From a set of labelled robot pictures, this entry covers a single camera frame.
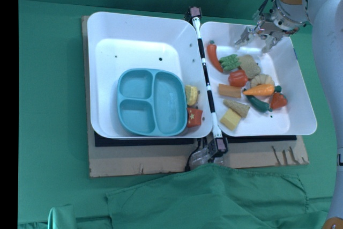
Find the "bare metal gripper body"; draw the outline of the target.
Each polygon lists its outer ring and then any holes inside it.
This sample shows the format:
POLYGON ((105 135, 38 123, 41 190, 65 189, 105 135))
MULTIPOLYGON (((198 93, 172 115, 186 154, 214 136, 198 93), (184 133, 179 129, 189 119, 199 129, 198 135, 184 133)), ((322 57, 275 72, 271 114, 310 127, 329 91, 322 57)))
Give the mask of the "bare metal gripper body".
POLYGON ((273 6, 267 12, 258 10, 254 14, 254 21, 256 22, 254 33, 261 39, 273 37, 279 41, 299 31, 299 23, 289 19, 277 6, 273 6))

